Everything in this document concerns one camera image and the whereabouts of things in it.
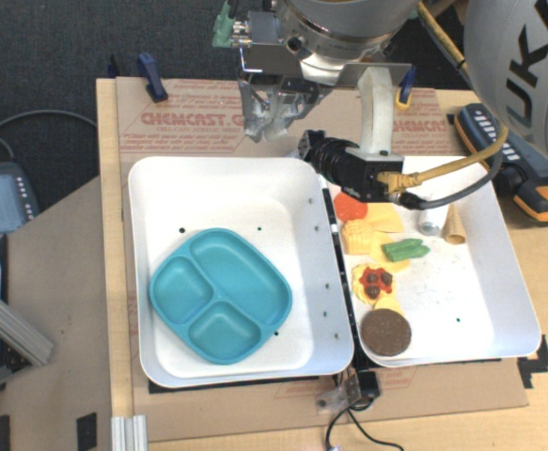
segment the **dark floor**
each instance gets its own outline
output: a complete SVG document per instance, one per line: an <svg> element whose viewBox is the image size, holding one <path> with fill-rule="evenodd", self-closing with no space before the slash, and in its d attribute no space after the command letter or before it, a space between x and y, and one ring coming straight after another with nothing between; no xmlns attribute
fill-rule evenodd
<svg viewBox="0 0 548 451"><path fill-rule="evenodd" d="M150 52L164 78L234 78L237 56L211 47L223 0L0 0L0 122L57 109L96 119L95 81L119 70L137 75ZM240 10L260 8L242 0ZM460 31L452 10L440 22ZM390 61L415 64L416 85L466 88L417 20L387 49ZM0 129L38 196L51 207L98 175L95 128L74 117L20 119ZM0 147L0 161L8 155Z"/></svg>

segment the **brown toy patty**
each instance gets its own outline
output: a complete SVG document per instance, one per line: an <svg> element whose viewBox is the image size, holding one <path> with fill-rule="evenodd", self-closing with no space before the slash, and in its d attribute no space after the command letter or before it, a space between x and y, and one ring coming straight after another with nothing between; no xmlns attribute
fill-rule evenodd
<svg viewBox="0 0 548 451"><path fill-rule="evenodd" d="M376 354L396 356L408 348L412 340L412 328L398 312L374 309L361 321L361 340Z"/></svg>

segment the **white tray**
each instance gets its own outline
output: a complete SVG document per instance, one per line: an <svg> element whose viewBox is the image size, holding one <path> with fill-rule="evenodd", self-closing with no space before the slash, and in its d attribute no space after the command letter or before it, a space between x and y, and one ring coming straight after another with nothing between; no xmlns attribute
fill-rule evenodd
<svg viewBox="0 0 548 451"><path fill-rule="evenodd" d="M406 157L404 173L421 172L454 157ZM485 174L479 164L424 182L415 194L442 197L452 194ZM330 186L332 196L338 188ZM395 241L418 238L431 251L411 259L408 269L395 274L396 292L405 318L412 327L409 348L384 357L362 346L374 363L383 366L426 365L455 361L526 356L540 344L540 327L525 281L509 240L492 184L455 203L467 241L451 245L442 236L427 237L417 231L415 210L396 207L404 233ZM371 257L344 255L349 286L352 268L373 263ZM360 328L370 306L352 294Z"/></svg>
<svg viewBox="0 0 548 451"><path fill-rule="evenodd" d="M178 388L335 374L353 341L321 192L310 165L290 158L148 157L129 176L140 360L147 376ZM233 365L188 348L157 316L149 281L197 232L223 227L282 272L292 309L278 335Z"/></svg>

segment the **toy hamburger patty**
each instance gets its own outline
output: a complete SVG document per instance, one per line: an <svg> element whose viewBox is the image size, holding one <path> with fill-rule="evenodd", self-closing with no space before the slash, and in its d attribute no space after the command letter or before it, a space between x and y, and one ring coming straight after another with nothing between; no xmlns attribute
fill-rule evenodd
<svg viewBox="0 0 548 451"><path fill-rule="evenodd" d="M374 305L393 292L393 275L382 267L361 264L352 270L352 290L361 301Z"/></svg>
<svg viewBox="0 0 548 451"><path fill-rule="evenodd" d="M397 311L374 309L361 321L361 340L376 354L396 356L409 347L412 328Z"/></svg>

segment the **blue clamp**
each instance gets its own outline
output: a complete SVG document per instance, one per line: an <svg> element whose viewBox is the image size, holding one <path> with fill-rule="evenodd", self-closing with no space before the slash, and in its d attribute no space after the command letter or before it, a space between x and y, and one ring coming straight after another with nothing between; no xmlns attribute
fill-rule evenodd
<svg viewBox="0 0 548 451"><path fill-rule="evenodd" d="M159 70L157 69L157 61L151 54L144 52L138 56L138 69L140 74L149 81L146 90L149 92L152 101L166 101L169 95L163 87Z"/></svg>
<svg viewBox="0 0 548 451"><path fill-rule="evenodd" d="M414 88L415 84L415 66L412 65L409 70L407 70L407 73L403 77L403 80L400 84L399 94L397 97L398 103L407 105L409 98L412 94L412 88Z"/></svg>

